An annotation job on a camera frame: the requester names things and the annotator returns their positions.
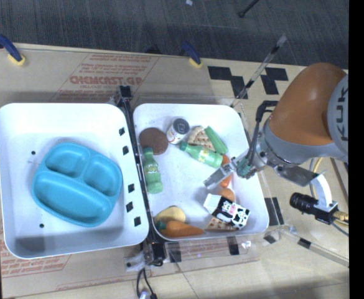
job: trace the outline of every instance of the green bottle cap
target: green bottle cap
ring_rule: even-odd
[[[152,153],[152,148],[151,148],[151,147],[146,147],[146,148],[143,150],[143,154],[146,154],[146,153]]]
[[[186,142],[181,142],[179,148],[182,150],[182,151],[185,151],[186,148],[187,148],[187,143]]]
[[[165,229],[167,226],[165,223],[163,223],[162,221],[157,221],[156,224],[156,229],[161,230],[161,229]]]

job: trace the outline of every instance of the plastic lid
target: plastic lid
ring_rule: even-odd
[[[179,148],[182,150],[182,151],[185,151],[186,150],[186,147],[187,147],[187,143],[186,142],[181,142]]]
[[[187,132],[189,132],[189,130],[190,130],[189,123],[186,120],[184,120],[183,118],[177,118],[174,121],[173,125],[175,128],[175,131],[182,135],[187,134]]]

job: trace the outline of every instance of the carrot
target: carrot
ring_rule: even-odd
[[[157,227],[163,228],[163,225],[161,224],[164,223],[161,224],[159,223],[160,221],[157,222]],[[201,228],[194,227],[179,221],[169,221],[166,224],[166,228],[159,229],[159,232],[167,237],[185,237],[192,235],[201,235],[204,233],[204,231]]]
[[[223,154],[222,165],[230,163],[230,158]],[[226,188],[231,181],[231,174],[220,182],[220,186]]]

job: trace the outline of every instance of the blue plate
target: blue plate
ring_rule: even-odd
[[[121,192],[122,172],[106,156],[75,143],[54,146],[32,180],[34,201],[49,213],[85,227],[104,222]]]

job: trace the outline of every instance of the plastic bottle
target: plastic bottle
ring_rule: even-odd
[[[223,156],[200,145],[189,145],[182,142],[179,147],[182,151],[188,152],[194,159],[214,168],[219,168]]]
[[[152,148],[147,147],[143,150],[144,179],[146,180],[147,192],[157,194],[162,192],[161,174],[158,169],[158,163],[152,157]]]

